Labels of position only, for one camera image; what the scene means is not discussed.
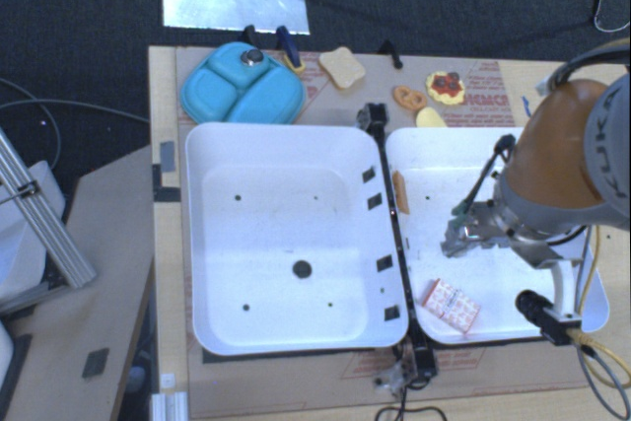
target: small packet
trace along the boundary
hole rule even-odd
[[[436,280],[421,306],[462,333],[469,331],[481,309],[477,302],[442,279]]]

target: orange toy food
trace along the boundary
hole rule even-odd
[[[464,83],[457,72],[434,72],[425,82],[430,97],[447,105],[464,102]]]
[[[397,104],[408,110],[421,110],[427,105],[425,94],[416,90],[410,90],[406,86],[397,86],[392,91],[392,95]]]

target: toy bread slice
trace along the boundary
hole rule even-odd
[[[342,90],[350,88],[366,75],[366,69],[348,47],[341,46],[334,51],[322,53],[317,61],[335,86]]]
[[[425,107],[416,115],[416,126],[447,126],[435,109]]]

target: toy pizza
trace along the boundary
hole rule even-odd
[[[464,83],[457,72],[434,72],[425,82],[427,93],[441,104],[457,105],[464,102]]]

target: yellow cable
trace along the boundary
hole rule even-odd
[[[600,255],[600,226],[596,226],[596,247],[594,249],[594,260],[592,261],[592,267],[590,268],[590,273],[588,275],[587,281],[585,283],[585,289],[583,290],[583,294],[581,295],[581,300],[579,302],[578,313],[579,315],[583,314],[583,308],[585,305],[585,300],[587,299],[588,292],[590,291],[590,287],[592,286],[592,280],[594,279],[594,274],[596,273],[596,264],[598,262],[598,257]],[[617,363],[620,368],[625,372],[628,376],[629,381],[622,385],[625,389],[631,387],[631,368],[626,364],[626,362],[609,348],[600,344],[597,340],[592,339],[587,334],[583,333],[579,328],[570,328],[567,330],[570,338],[578,345],[586,345],[601,351],[606,354],[609,358],[611,358],[615,363]],[[596,379],[598,379],[604,385],[609,387],[615,387],[615,384],[608,379],[605,379],[601,376],[597,371],[594,370],[592,364],[589,361],[586,361],[585,364],[590,369],[590,372],[594,375]]]

